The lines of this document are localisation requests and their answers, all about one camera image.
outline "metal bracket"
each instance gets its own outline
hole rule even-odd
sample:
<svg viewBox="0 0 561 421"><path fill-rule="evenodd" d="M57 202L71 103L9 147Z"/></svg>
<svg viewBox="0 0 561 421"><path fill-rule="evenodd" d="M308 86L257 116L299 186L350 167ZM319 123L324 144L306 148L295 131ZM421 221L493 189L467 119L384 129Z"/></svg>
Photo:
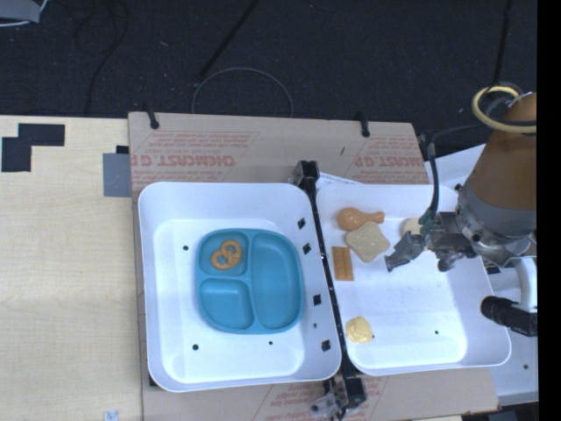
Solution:
<svg viewBox="0 0 561 421"><path fill-rule="evenodd" d="M311 416L319 419L332 419L349 403L343 381L331 387L323 396L318 397L310 405Z"/></svg>
<svg viewBox="0 0 561 421"><path fill-rule="evenodd" d="M352 362L349 359L349 354L347 353L347 347L344 340L343 323L341 321L341 314L339 313L337 296L335 295L335 289L333 287L330 265L327 260L328 256L325 251L325 242L323 240L322 225L319 219L319 212L316 203L316 182L319 179L319 176L319 167L317 166L316 161L299 161L292 174L292 177L290 178L290 181L306 192L312 206L312 212L314 214L317 241L319 243L323 261L323 271L325 273L325 280L327 281L327 286L330 291L331 308L333 310L333 316L335 318L335 323L337 326L339 344L341 345L341 374L343 376L345 394L348 398L347 404L344 407L344 409L346 410L347 408L351 409L361 405L366 400L366 393L362 381L359 377L357 377L356 368L354 367L354 365L352 365Z"/></svg>

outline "toy food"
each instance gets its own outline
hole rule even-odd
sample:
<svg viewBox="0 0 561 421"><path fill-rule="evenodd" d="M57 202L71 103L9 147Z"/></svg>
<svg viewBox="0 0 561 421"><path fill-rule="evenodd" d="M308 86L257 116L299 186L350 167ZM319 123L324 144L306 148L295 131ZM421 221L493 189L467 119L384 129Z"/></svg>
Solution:
<svg viewBox="0 0 561 421"><path fill-rule="evenodd" d="M337 281L353 281L351 250L346 246L332 246L335 279Z"/></svg>
<svg viewBox="0 0 561 421"><path fill-rule="evenodd" d="M210 256L210 263L218 270L229 270L236 267L241 258L242 246L234 239L227 239Z"/></svg>
<svg viewBox="0 0 561 421"><path fill-rule="evenodd" d="M421 225L419 225L419 218L408 218L403 222L403 226L401 227L401 235L404 235L405 232L411 231L411 234L420 234L421 233Z"/></svg>
<svg viewBox="0 0 561 421"><path fill-rule="evenodd" d="M389 240L373 221L367 221L357 230L347 232L344 242L364 262L370 262L390 247Z"/></svg>
<svg viewBox="0 0 561 421"><path fill-rule="evenodd" d="M345 207L337 214L337 224L345 231L354 231L368 221L384 223L386 214L381 210L366 213L353 207Z"/></svg>
<svg viewBox="0 0 561 421"><path fill-rule="evenodd" d="M374 337L370 323L364 317L356 317L347 321L344 333L347 334L350 341L355 343L368 343Z"/></svg>

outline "black carpet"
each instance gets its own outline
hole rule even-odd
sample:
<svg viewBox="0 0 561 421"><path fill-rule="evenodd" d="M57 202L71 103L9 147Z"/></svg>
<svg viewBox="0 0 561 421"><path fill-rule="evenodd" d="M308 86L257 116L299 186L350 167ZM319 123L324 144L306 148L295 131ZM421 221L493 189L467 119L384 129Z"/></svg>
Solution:
<svg viewBox="0 0 561 421"><path fill-rule="evenodd" d="M472 97L497 70L501 81L536 90L537 0L512 0L497 68L506 7L507 0L51 0L38 24L0 28L0 113L125 118L150 107L351 119L362 111L418 133L473 125ZM487 135L484 127L451 134L437 154Z"/></svg>

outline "black clip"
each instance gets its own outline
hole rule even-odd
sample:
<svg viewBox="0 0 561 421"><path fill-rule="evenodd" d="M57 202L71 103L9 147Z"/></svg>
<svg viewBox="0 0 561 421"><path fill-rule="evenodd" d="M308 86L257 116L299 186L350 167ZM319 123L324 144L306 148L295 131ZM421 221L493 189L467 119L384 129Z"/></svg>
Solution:
<svg viewBox="0 0 561 421"><path fill-rule="evenodd" d="M364 112L357 112L357 114L352 119L360 122L360 127L362 128L362 137L370 137L370 132L368 131L368 120L366 119Z"/></svg>
<svg viewBox="0 0 561 421"><path fill-rule="evenodd" d="M152 110L152 106L149 103L143 104L144 112L148 114L148 118L150 118L150 127L153 130L157 130L160 128L160 122L156 120L156 116L154 116L154 111Z"/></svg>

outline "wooden table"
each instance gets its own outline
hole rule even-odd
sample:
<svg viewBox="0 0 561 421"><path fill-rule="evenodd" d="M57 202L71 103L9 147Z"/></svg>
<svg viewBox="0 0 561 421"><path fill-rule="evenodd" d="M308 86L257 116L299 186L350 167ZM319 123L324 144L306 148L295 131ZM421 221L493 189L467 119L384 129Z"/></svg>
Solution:
<svg viewBox="0 0 561 421"><path fill-rule="evenodd" d="M0 173L0 419L140 420L132 205L103 195L128 122L0 116L0 137L19 123L66 131L64 147L32 148L31 173ZM493 393L486 370L465 375Z"/></svg>

